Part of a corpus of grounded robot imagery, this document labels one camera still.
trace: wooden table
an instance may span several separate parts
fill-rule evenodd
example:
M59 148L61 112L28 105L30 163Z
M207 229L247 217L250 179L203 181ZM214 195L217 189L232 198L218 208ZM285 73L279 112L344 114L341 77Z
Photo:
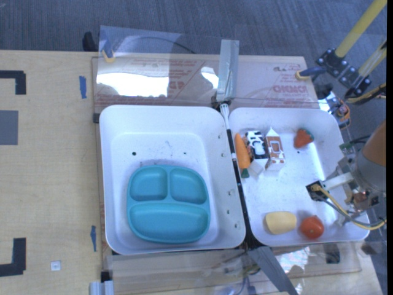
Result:
M87 294L89 283L100 280L95 55L0 51L0 70L26 74L26 95L15 94L14 79L0 79L0 111L18 111L17 145L0 145L0 264L12 262L13 239L26 238L26 270L0 277L0 294ZM311 285L332 283L341 293L355 287L362 294L381 294L371 259L360 258L360 263L360 272L295 278L293 283L306 283L311 290Z

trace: black corner marker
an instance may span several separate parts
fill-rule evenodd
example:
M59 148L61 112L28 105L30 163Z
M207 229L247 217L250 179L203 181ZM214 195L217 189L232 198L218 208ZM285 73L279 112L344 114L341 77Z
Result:
M26 270L26 238L14 238L12 262L0 264L0 277L21 275Z
M0 79L15 79L15 94L26 95L26 74L19 70L0 70Z

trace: toy sink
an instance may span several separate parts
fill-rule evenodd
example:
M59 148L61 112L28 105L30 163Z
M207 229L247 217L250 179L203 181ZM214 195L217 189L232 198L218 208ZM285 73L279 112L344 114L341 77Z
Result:
M115 252L227 249L243 242L243 212L220 113L113 105L101 113L99 129L106 239ZM128 189L132 176L136 183ZM205 195L200 186L191 194L183 191L185 180L198 184L196 176L206 185ZM141 183L150 183L152 192L141 192ZM186 216L193 226L188 235L179 220ZM152 218L162 223L154 225Z
M332 174L343 157L339 148L343 139L332 115L316 108L235 108L229 115L229 126L233 136L248 130L266 134L273 128L285 153L286 163L279 171L267 168L241 179L252 231L249 234L257 241L291 246L356 241L369 234L352 223L337 226L337 212L311 200L306 190L306 185ZM306 127L315 137L302 150L293 145L299 127ZM229 249L242 244L245 211L219 112L199 106L113 105L101 113L99 128L106 239L115 252L130 255ZM145 168L153 171L139 176L140 182L153 183L154 191L146 194L132 186L130 190L131 177ZM176 169L200 176L206 185L206 199L201 189L187 195L183 191L186 187L178 188L176 183L183 178L179 175L173 183L168 181L176 176ZM335 189L333 196L345 205L342 187ZM293 212L299 221L316 214L324 222L325 232L317 240L306 239L298 229L273 235L263 223L272 211ZM186 219L185 215L193 224L187 234L187 226L178 220ZM368 222L367 215L359 220Z

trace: gray square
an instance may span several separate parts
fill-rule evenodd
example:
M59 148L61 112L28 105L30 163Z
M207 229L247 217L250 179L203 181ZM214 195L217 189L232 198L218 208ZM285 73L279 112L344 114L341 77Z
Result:
M0 145L18 145L18 111L0 111Z

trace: white tray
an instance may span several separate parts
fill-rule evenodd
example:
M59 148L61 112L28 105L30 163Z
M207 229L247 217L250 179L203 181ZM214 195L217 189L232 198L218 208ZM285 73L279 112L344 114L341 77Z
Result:
M233 136L248 130L267 133L272 127L281 137L286 164L279 171L267 169L261 175L242 179L247 212L252 233L268 246L291 246L309 243L328 243L362 240L369 230L353 223L343 227L334 224L337 212L324 202L310 199L306 185L325 180L332 174L343 154L339 145L343 143L335 118L320 109L300 108L237 108L230 114ZM304 149L294 148L294 137L300 128L307 128L314 135L314 142ZM343 188L330 191L337 201L345 206ZM309 240L299 233L298 228L281 235L273 235L263 225L265 215L272 211L293 212L300 221L318 215L325 225L324 234L317 240ZM359 221L368 222L367 215Z
M109 246L130 255L235 248L245 237L243 212L222 116L206 107L110 106L100 115L105 230ZM138 238L126 216L131 174L146 165L175 165L199 173L208 188L211 222L194 243Z

